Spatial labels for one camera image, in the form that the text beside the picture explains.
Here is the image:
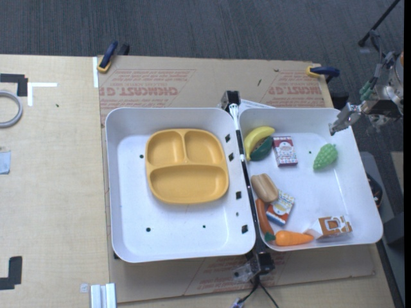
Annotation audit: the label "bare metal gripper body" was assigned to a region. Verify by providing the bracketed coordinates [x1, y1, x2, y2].
[360, 81, 405, 120]

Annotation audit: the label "green grapes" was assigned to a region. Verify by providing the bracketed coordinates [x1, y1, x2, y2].
[313, 143, 339, 171]

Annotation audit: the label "red and white carton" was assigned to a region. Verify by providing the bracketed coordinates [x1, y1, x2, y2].
[272, 135, 299, 168]

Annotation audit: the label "white plastic tray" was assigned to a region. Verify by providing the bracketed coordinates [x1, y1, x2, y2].
[238, 107, 384, 252]
[105, 107, 257, 264]

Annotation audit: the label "dark green toy avocado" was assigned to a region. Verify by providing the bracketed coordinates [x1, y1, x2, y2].
[249, 135, 274, 162]

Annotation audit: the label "white paper sheet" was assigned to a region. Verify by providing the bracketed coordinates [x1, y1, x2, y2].
[239, 98, 277, 110]

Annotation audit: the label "yellow banana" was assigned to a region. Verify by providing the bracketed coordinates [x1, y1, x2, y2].
[243, 126, 276, 162]

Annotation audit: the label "tan bread bun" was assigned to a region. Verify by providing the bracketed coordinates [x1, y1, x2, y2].
[250, 173, 279, 203]

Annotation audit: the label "thin black and white rod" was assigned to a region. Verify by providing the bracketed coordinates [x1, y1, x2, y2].
[229, 103, 261, 253]

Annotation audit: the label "orange and white carton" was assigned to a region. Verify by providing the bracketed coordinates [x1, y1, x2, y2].
[302, 214, 354, 242]

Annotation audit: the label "blue orange white packet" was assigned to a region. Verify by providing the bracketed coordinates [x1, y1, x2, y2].
[265, 190, 295, 227]

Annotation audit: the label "orange sausage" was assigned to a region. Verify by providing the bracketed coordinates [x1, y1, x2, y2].
[255, 198, 275, 236]

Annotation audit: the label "orange carrot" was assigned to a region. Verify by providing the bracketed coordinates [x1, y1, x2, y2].
[264, 230, 315, 248]

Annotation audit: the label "brown cardboard board red print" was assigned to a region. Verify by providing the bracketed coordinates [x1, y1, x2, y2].
[97, 55, 377, 304]

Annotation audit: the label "yellow divided plate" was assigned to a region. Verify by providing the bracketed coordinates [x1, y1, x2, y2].
[144, 128, 231, 205]

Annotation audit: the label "white tape roll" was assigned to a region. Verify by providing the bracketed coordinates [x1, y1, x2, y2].
[0, 90, 24, 129]

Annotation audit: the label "black block with thin wires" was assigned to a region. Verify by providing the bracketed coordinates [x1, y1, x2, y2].
[220, 90, 241, 110]
[245, 251, 276, 276]

